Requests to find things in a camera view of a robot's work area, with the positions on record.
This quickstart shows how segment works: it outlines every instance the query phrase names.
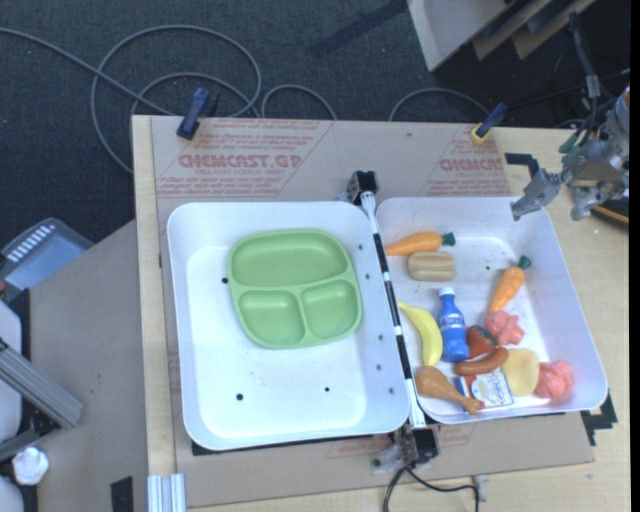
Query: water bottle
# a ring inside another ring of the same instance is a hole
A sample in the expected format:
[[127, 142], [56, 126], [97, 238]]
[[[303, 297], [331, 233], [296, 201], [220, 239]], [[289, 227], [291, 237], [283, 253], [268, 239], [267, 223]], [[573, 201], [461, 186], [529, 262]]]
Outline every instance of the water bottle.
[[442, 308], [438, 314], [438, 325], [442, 332], [442, 360], [447, 363], [457, 363], [469, 359], [467, 346], [467, 329], [462, 311], [455, 303], [455, 291], [450, 286], [440, 288], [438, 292], [442, 301]]

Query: sausage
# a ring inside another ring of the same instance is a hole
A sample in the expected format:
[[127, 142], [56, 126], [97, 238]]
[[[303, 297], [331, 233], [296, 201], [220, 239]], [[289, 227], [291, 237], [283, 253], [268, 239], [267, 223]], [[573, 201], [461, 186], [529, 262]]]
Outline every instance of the sausage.
[[458, 375], [480, 375], [481, 373], [489, 373], [503, 365], [509, 357], [509, 350], [504, 347], [496, 347], [482, 359], [474, 359], [473, 361], [460, 361], [456, 363], [453, 370]]

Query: yellow banana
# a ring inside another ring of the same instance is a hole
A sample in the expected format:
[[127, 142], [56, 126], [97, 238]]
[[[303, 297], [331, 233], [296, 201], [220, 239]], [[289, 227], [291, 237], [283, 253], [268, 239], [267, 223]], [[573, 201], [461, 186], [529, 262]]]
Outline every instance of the yellow banana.
[[409, 306], [398, 301], [398, 307], [409, 317], [422, 340], [422, 362], [425, 366], [435, 366], [442, 357], [442, 332], [433, 315], [419, 306]]

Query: orange carrot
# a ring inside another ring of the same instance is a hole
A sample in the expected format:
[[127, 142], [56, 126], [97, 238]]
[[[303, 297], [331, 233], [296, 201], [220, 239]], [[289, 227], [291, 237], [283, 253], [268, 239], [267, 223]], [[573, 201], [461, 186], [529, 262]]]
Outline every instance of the orange carrot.
[[496, 286], [493, 292], [493, 297], [489, 304], [489, 313], [501, 310], [513, 299], [524, 284], [524, 271], [530, 266], [531, 260], [526, 256], [521, 256], [517, 267], [509, 267], [504, 271], [504, 274], [502, 274], [498, 282], [498, 286]]
[[440, 235], [435, 231], [421, 231], [385, 247], [387, 256], [406, 256], [418, 251], [437, 251], [441, 245], [455, 245], [453, 233]]

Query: toy food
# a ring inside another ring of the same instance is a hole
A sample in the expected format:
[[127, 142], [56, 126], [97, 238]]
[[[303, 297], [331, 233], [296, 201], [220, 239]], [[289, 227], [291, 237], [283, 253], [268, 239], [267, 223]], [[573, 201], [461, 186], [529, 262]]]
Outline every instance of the toy food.
[[456, 277], [453, 254], [448, 252], [414, 252], [407, 259], [407, 269], [416, 281], [451, 281]]
[[540, 376], [538, 355], [528, 348], [513, 348], [502, 365], [502, 372], [513, 396], [530, 395], [536, 389]]
[[487, 316], [485, 325], [495, 337], [499, 346], [507, 343], [517, 345], [524, 336], [524, 331], [518, 326], [518, 315], [510, 315], [506, 311], [495, 311]]
[[509, 357], [509, 351], [504, 347], [496, 347], [480, 359], [460, 361], [453, 367], [458, 375], [479, 375], [489, 373], [499, 368]]
[[429, 311], [418, 306], [409, 306], [398, 301], [398, 307], [403, 311], [417, 329], [422, 341], [422, 363], [425, 366], [435, 366], [442, 357], [442, 333], [435, 318]]
[[397, 241], [387, 247], [387, 256], [407, 256], [419, 251], [437, 251], [441, 245], [455, 245], [453, 233], [440, 235], [435, 231], [421, 231]]
[[566, 361], [540, 363], [535, 393], [543, 398], [561, 398], [573, 386], [571, 366]]
[[517, 267], [509, 267], [498, 281], [498, 286], [493, 291], [491, 302], [489, 303], [489, 313], [504, 308], [513, 299], [525, 280], [524, 271], [531, 266], [531, 260], [526, 256], [521, 256]]
[[469, 347], [469, 359], [475, 359], [481, 354], [491, 352], [497, 342], [493, 335], [479, 325], [467, 328], [467, 346]]
[[418, 393], [431, 398], [441, 398], [459, 403], [469, 414], [476, 414], [484, 407], [480, 400], [464, 396], [435, 366], [424, 366], [415, 374]]

